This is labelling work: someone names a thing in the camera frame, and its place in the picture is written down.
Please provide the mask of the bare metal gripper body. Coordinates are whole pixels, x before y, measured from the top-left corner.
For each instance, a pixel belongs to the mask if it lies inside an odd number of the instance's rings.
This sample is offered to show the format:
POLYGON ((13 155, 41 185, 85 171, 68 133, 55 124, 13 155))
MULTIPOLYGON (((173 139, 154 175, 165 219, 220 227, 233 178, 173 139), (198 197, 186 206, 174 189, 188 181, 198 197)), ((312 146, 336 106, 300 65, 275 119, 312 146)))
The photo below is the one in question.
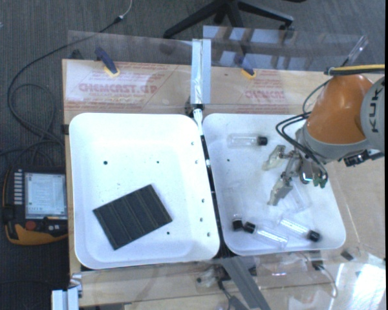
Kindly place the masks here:
POLYGON ((327 171, 322 164, 309 158, 308 155, 292 150, 281 154, 280 158, 287 160, 286 168, 280 177, 282 185, 291 185, 294 177, 298 177, 303 184, 312 182, 314 185, 326 185, 327 171))

